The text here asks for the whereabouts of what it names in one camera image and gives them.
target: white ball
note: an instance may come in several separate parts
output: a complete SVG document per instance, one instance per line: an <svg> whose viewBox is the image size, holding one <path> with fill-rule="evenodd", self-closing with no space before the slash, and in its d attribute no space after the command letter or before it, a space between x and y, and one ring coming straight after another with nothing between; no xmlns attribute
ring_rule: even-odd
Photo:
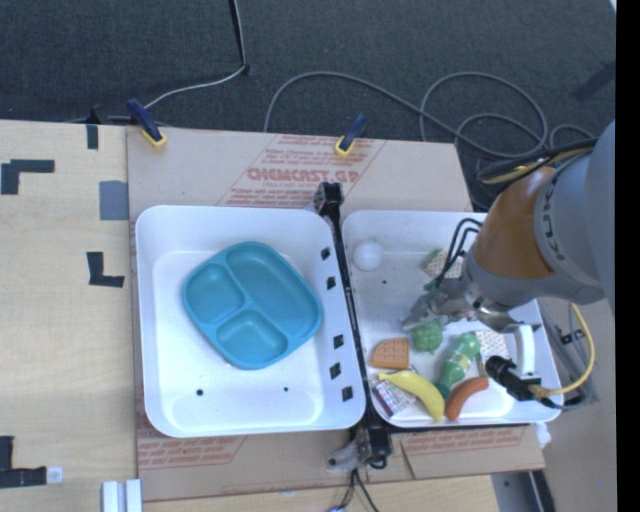
<svg viewBox="0 0 640 512"><path fill-rule="evenodd" d="M360 242L353 249L353 262L363 272L371 272L382 265L384 249L375 240Z"/></svg>

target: cardboard sheet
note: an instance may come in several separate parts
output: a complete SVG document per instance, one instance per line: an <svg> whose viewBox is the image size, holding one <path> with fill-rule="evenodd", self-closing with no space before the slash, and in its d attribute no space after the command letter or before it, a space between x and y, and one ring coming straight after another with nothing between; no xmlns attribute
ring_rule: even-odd
<svg viewBox="0 0 640 512"><path fill-rule="evenodd" d="M358 140L347 158L335 140L284 134L163 130L152 147L128 128L131 288L138 473L145 501L343 485L326 454L347 431L173 439L148 422L143 401L137 295L137 217L161 204L303 208L321 182L339 182L343 218L361 209L470 211L453 145ZM397 434L369 482L525 470L544 465L533 426Z"/></svg>

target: orange sausage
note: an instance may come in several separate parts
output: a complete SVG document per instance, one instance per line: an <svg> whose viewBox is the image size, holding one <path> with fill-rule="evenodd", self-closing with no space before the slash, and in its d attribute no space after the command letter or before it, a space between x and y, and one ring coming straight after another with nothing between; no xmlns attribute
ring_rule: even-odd
<svg viewBox="0 0 640 512"><path fill-rule="evenodd" d="M450 420L458 419L462 406L467 399L474 393L487 389L488 387L489 379L486 377L474 377L473 379L465 380L449 395L447 405L444 408L445 416Z"/></svg>

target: blue plate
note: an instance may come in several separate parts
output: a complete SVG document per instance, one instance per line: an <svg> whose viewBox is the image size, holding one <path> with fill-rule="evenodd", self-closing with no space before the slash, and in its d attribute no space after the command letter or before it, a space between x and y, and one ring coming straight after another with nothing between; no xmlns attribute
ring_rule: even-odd
<svg viewBox="0 0 640 512"><path fill-rule="evenodd" d="M202 334L234 366L258 370L308 341L322 306L302 276L271 247L243 242L186 279L182 298Z"/></svg>

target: white tray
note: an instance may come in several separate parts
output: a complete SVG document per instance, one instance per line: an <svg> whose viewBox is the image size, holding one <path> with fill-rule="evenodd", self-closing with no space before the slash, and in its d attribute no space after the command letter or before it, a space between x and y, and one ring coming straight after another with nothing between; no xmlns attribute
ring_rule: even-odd
<svg viewBox="0 0 640 512"><path fill-rule="evenodd" d="M156 429L172 437L293 432L344 429L362 417L365 396L333 238L317 214L156 206L140 215L135 237L145 409ZM261 370L227 363L182 304L189 273L245 241L267 244L291 263L325 318L311 340Z"/></svg>
<svg viewBox="0 0 640 512"><path fill-rule="evenodd" d="M458 222L464 217L482 220L482 214L409 211L358 211L349 215L342 226L347 252L354 303L358 318L361 344L367 361L367 374L373 387L381 371L368 365L373 347L385 338L407 336L401 321L409 315L411 306L424 294L423 286L431 278L422 269L434 250L448 249ZM382 244L382 264L373 271L360 271L353 263L353 250L360 243L375 240ZM537 303L531 302L512 311L516 320L542 325ZM468 331L488 330L480 322L460 320L447 326L440 348L433 354L411 348L410 364L425 378L436 381L440 366L451 349L455 338ZM551 349L544 327L534 332L535 368L542 377L542 385L556 388L560 385ZM516 358L515 338L507 335L509 355ZM478 375L472 364L468 377ZM554 397L562 403L561 397ZM377 399L378 413L389 423L400 428L450 427L452 425L498 425L546 422L558 416L559 411L534 401L518 402L505 389L490 379L490 387L473 395L465 404L456 422L434 422L423 406L415 402L408 408L389 416Z"/></svg>

